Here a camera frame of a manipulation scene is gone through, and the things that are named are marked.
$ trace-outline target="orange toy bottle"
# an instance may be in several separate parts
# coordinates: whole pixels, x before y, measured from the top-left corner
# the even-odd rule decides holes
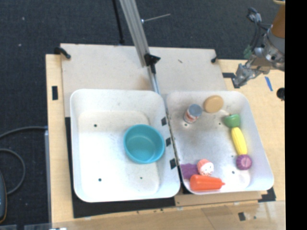
[[[225,185],[220,178],[194,174],[190,178],[190,188],[193,191],[219,190]]]

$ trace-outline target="purple cloth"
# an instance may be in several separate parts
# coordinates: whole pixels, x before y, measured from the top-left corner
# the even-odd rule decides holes
[[[196,164],[186,163],[186,164],[181,164],[180,167],[183,179],[189,180],[192,175],[199,174]]]

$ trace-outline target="dark floor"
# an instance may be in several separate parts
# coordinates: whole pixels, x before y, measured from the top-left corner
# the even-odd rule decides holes
[[[213,48],[218,58],[243,59],[254,26],[249,7],[264,23],[278,11],[272,0],[136,0],[146,22],[149,46]],[[126,45],[132,45],[118,3]],[[0,0],[0,134],[27,126],[47,125],[45,54],[60,43],[117,45],[119,34],[112,0]],[[0,148],[22,156],[26,176],[8,196],[2,225],[48,222],[44,132],[28,130],[0,138]],[[22,174],[13,156],[0,153],[8,190]]]

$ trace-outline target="blue bowl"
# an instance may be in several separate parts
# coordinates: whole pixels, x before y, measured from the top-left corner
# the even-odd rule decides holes
[[[124,147],[128,157],[136,163],[152,163],[165,151],[162,135],[149,125],[134,125],[124,135]]]

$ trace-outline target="wooden table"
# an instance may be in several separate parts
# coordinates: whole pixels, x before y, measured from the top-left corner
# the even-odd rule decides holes
[[[219,65],[222,72],[234,73],[239,63],[244,63],[244,61],[218,60],[215,64]],[[87,218],[73,217],[60,55],[46,55],[46,75],[51,220],[55,224],[55,227],[73,226],[73,229],[77,229],[77,227],[82,229],[86,225],[87,229],[95,229],[97,225],[103,224],[104,226],[112,226],[112,228],[118,229],[122,224],[126,224],[128,228],[137,225],[142,227],[146,226],[148,229],[161,229],[159,226],[167,225],[169,229],[175,226],[176,229],[180,227],[182,229],[188,229],[189,226],[190,228],[193,226],[197,229],[197,226],[200,228],[208,226],[208,220],[212,226],[217,226],[213,224],[212,212],[206,210],[207,208],[212,209],[214,207],[219,210],[219,213],[223,212],[224,217],[229,216],[232,219],[232,213],[237,210],[236,207],[244,207],[247,204],[255,208],[253,212],[260,210],[263,213],[270,209],[275,210],[277,213],[279,212],[280,214],[277,214],[277,217],[283,218],[283,209],[285,207],[284,102],[276,96],[277,90],[284,87],[283,72],[272,70],[268,75],[273,91],[270,91],[263,75],[251,80],[246,86],[240,89],[234,89],[231,79],[224,79],[228,90],[239,91],[249,100],[263,146],[274,174],[275,181],[273,187],[276,193],[276,202],[267,203],[265,206],[259,204],[257,200],[266,192],[230,193],[223,195],[205,195],[201,197],[184,195],[179,192],[175,196],[176,207],[120,212]],[[58,89],[58,98],[56,100],[52,99],[53,86],[56,86]]]

